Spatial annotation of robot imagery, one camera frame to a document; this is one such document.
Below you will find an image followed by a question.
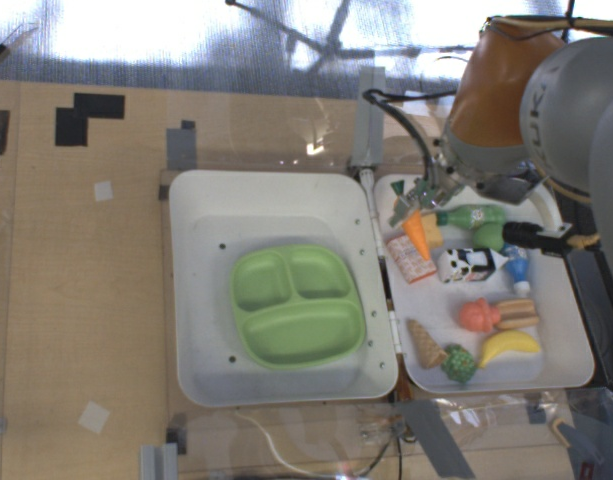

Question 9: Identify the orange and white packet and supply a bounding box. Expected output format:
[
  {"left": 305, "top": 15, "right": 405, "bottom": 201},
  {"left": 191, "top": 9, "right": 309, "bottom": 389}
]
[{"left": 385, "top": 233, "right": 439, "bottom": 286}]

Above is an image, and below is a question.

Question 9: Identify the green round fruit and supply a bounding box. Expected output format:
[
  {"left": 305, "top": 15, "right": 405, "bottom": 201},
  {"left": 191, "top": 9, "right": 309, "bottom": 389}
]
[{"left": 471, "top": 221, "right": 507, "bottom": 252}]

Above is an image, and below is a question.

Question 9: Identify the blue bottle with white cap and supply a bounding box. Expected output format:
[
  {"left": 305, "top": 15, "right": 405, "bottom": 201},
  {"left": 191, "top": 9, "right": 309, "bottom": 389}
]
[{"left": 500, "top": 242, "right": 534, "bottom": 295}]

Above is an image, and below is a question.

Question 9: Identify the black and white milk carton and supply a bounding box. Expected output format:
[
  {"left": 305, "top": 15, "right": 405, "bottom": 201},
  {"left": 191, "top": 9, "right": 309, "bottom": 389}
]
[{"left": 435, "top": 246, "right": 510, "bottom": 286}]

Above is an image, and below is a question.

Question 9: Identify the pale wood board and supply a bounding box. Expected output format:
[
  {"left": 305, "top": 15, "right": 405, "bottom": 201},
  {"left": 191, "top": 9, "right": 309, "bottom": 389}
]
[{"left": 0, "top": 78, "right": 610, "bottom": 480}]

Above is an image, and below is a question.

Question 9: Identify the black cylinder on white bracket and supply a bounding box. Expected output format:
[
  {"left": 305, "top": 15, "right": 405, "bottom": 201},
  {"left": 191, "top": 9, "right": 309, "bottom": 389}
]
[{"left": 502, "top": 181, "right": 573, "bottom": 258}]

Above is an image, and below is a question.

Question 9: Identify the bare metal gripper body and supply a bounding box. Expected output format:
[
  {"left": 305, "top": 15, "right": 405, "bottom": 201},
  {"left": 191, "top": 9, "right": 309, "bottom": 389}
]
[{"left": 410, "top": 153, "right": 478, "bottom": 213}]

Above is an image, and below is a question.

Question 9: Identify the orange carrot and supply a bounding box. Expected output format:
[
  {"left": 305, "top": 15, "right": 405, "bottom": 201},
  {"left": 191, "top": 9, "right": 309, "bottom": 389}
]
[{"left": 401, "top": 209, "right": 434, "bottom": 263}]

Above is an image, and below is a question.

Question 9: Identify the hot dog in bun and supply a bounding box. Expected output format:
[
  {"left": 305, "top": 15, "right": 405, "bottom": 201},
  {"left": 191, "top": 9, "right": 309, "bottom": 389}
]
[{"left": 492, "top": 297, "right": 541, "bottom": 331}]

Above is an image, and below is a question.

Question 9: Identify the green divided plate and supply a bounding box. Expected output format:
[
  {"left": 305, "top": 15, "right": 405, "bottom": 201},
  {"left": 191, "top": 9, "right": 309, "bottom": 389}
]
[{"left": 228, "top": 243, "right": 368, "bottom": 371}]

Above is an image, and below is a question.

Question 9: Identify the yellow cheese wedge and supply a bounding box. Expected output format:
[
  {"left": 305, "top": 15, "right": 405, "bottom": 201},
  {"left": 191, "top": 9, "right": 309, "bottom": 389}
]
[{"left": 420, "top": 212, "right": 445, "bottom": 249}]

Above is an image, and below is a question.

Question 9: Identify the yellow banana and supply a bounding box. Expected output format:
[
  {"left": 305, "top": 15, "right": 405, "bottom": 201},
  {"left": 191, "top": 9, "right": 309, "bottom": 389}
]
[{"left": 477, "top": 329, "right": 543, "bottom": 370}]

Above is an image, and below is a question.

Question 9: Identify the green plastic bottle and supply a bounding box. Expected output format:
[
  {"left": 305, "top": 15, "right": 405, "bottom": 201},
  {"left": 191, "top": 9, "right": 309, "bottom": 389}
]
[{"left": 435, "top": 203, "right": 508, "bottom": 232}]

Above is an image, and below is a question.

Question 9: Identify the tan ice cream cone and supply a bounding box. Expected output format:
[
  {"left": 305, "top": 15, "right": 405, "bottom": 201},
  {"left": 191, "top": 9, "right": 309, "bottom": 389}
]
[{"left": 405, "top": 317, "right": 449, "bottom": 371}]

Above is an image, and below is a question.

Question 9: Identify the white plastic tray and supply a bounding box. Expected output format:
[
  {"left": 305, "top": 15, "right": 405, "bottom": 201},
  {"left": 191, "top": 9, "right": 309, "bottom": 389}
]
[
  {"left": 167, "top": 168, "right": 400, "bottom": 409},
  {"left": 373, "top": 171, "right": 597, "bottom": 396}
]

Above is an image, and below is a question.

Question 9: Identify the green broccoli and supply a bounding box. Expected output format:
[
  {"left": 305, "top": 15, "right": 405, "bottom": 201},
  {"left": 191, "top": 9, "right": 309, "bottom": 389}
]
[{"left": 440, "top": 343, "right": 479, "bottom": 385}]

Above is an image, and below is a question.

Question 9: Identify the orange pink toy octopus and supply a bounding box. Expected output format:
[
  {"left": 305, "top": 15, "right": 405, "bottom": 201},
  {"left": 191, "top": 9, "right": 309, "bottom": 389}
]
[{"left": 458, "top": 297, "right": 502, "bottom": 334}]

